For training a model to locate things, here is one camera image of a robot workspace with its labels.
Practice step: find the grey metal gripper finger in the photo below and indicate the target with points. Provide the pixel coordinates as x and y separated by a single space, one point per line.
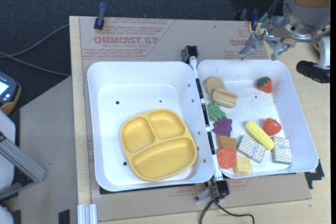
278 50
251 47

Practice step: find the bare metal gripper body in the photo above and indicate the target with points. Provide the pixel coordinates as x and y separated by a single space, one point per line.
286 32

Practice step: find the red strawberry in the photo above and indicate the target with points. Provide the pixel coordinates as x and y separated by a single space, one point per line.
265 85

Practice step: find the tan round biscuit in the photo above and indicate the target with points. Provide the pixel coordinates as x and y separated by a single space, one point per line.
213 84

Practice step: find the white plastic tray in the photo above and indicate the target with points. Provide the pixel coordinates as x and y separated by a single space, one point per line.
288 102
113 112

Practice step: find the tan ridged bread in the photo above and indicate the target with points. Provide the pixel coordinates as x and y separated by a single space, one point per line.
224 98

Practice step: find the black and white thin rod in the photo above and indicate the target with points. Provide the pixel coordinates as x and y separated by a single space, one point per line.
202 102

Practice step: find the green grapes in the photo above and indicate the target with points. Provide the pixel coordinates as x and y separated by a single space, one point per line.
215 112

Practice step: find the red pepper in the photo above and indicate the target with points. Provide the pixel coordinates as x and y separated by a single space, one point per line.
271 126

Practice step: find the purple grapes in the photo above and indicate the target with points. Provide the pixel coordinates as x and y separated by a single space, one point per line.
222 127

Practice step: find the yellow corn cob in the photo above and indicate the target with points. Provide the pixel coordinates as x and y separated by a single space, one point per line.
258 134

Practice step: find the orange waffle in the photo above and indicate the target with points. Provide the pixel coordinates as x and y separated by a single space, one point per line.
227 142

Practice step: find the patterned white carton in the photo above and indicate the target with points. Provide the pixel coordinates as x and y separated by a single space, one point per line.
250 149
281 150

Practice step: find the brown cardboard board red print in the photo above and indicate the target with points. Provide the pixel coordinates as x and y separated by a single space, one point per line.
147 39

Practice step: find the orange round slice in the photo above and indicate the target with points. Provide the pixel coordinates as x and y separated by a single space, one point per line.
226 158

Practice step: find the yellow cheese wedge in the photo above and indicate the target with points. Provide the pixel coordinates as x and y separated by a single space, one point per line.
242 165

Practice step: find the yellow divided plate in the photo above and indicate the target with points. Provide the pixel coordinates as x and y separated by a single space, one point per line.
157 145

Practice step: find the black cylinder on white bracket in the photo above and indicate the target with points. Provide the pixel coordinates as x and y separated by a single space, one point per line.
316 65

